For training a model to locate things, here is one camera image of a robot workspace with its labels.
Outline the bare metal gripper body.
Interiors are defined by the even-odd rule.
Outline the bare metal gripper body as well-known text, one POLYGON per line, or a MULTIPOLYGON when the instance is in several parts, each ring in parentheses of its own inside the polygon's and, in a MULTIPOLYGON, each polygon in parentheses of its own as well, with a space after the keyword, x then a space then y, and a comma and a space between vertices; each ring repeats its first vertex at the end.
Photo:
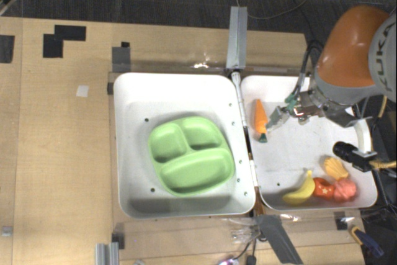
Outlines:
POLYGON ((324 117, 328 109, 329 101, 319 90, 296 91, 287 97, 287 113, 299 124, 306 124, 311 117, 324 117))

